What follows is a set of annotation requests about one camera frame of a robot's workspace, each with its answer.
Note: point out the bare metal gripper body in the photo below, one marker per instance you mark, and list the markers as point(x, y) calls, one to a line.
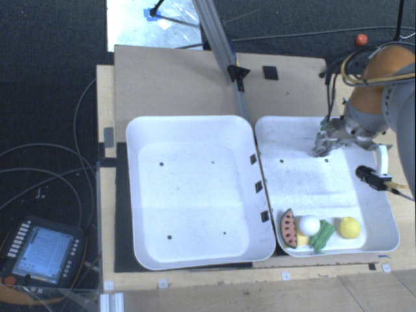
point(339, 132)

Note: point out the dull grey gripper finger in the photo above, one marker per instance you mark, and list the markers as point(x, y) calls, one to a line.
point(319, 146)
point(331, 145)

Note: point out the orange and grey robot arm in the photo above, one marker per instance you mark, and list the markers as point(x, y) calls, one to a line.
point(398, 109)

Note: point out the white plastic tray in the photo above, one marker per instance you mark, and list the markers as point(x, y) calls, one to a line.
point(195, 193)
point(321, 187)

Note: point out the white ball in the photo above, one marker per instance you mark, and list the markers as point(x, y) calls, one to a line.
point(309, 225)

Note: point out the yellow lemon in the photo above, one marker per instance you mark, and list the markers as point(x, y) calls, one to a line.
point(349, 227)

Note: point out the red watermelon slice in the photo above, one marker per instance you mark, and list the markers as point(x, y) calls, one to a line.
point(288, 229)

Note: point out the green bean pods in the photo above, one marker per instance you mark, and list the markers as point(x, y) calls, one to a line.
point(321, 237)

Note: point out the yellow block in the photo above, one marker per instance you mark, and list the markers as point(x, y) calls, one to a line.
point(303, 240)

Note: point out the red ball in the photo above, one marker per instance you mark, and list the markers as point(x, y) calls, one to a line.
point(361, 39)

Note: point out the brown cardboard board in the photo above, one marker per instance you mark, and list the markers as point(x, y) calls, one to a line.
point(182, 83)

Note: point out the black cylinder on white bracket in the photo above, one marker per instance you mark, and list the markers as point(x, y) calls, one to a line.
point(369, 175)

